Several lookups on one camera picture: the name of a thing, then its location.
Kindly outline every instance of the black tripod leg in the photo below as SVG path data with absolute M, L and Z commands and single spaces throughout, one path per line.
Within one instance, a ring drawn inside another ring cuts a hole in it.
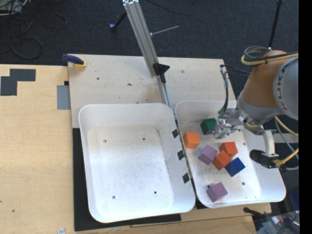
M 271 33 L 271 38 L 270 38 L 270 42 L 269 42 L 269 48 L 272 46 L 273 37 L 274 37 L 274 33 L 275 33 L 275 28 L 276 28 L 276 24 L 277 24 L 277 18 L 278 18 L 279 8 L 281 7 L 282 3 L 283 3 L 283 0 L 278 0 L 278 1 L 277 1 L 277 8 L 276 8 L 276 13 L 275 13 L 275 18 L 274 18 L 274 23 L 273 23 L 273 29 L 272 29 L 272 33 Z
M 127 15 L 127 12 L 123 13 L 123 15 L 121 16 L 121 18 L 118 20 L 118 22 L 116 24 L 110 24 L 110 27 L 111 27 L 113 32 L 115 32 L 117 30 L 118 25 L 120 25 L 120 23 L 126 17 L 126 15 Z

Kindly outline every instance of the block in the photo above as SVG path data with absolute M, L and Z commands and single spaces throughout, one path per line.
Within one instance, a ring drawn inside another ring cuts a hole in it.
M 237 148 L 234 141 L 224 142 L 219 146 L 220 152 L 225 151 L 231 158 L 233 158 L 237 153 Z
M 198 132 L 186 132 L 183 136 L 185 148 L 194 149 L 200 144 Z
M 233 159 L 229 164 L 227 164 L 224 168 L 231 175 L 231 177 L 233 177 L 234 175 L 239 173 L 241 170 L 243 170 L 245 168 L 245 165 L 237 157 L 236 159 Z
M 231 157 L 225 152 L 220 152 L 212 161 L 212 164 L 220 171 L 223 167 L 231 162 Z
M 215 118 L 205 119 L 200 127 L 204 135 L 212 134 L 215 128 Z
M 228 194 L 222 182 L 214 184 L 212 186 L 208 186 L 206 190 L 209 198 L 212 202 L 222 199 L 226 194 Z
M 211 162 L 215 159 L 217 153 L 218 151 L 215 148 L 207 145 L 203 150 L 200 151 L 198 159 L 203 161 L 205 164 L 210 165 Z

